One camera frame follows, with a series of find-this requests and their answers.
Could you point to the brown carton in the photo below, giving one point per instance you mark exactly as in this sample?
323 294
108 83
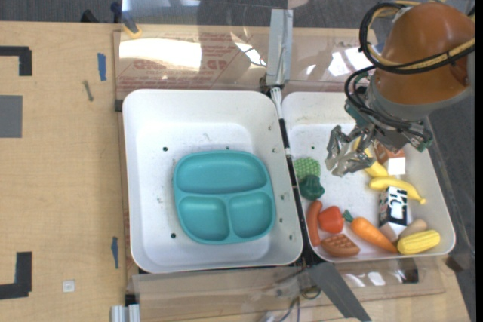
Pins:
385 155

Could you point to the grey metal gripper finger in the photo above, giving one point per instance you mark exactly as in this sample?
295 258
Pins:
333 147
352 164

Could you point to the white plastic tray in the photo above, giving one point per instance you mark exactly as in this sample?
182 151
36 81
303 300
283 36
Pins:
351 192
151 181

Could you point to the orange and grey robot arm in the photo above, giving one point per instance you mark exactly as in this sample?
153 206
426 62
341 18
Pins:
422 60

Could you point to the brown waffle biscuit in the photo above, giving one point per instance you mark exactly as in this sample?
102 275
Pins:
339 246

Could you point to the yellow banana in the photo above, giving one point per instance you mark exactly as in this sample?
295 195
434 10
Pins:
396 186
376 169

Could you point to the dark green broccoli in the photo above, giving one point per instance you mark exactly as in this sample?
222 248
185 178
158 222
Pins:
311 187

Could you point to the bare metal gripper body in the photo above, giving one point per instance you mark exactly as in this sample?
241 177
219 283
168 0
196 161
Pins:
396 134

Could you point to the red bell pepper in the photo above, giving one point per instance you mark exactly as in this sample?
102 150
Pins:
331 219

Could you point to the white cube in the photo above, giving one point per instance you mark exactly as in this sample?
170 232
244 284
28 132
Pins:
396 166

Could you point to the yellow corn cob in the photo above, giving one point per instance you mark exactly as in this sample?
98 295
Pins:
419 242

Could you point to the beige mushroom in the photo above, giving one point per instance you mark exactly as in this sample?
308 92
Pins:
414 227

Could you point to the brown cardboard board, red print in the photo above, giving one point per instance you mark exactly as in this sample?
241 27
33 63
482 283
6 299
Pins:
188 60

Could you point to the black and white milk carton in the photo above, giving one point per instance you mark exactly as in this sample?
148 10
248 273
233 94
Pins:
395 211

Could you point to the orange sausage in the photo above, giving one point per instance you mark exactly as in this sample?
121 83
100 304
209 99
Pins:
313 224

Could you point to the light green grapes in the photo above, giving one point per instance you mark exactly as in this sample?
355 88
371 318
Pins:
306 167

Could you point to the teal divided plate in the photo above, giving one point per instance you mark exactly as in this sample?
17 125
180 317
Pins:
222 196

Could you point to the orange carrot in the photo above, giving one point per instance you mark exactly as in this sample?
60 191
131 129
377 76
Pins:
371 233

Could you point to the thin black and white rod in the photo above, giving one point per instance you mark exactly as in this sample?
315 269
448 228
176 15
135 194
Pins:
287 151

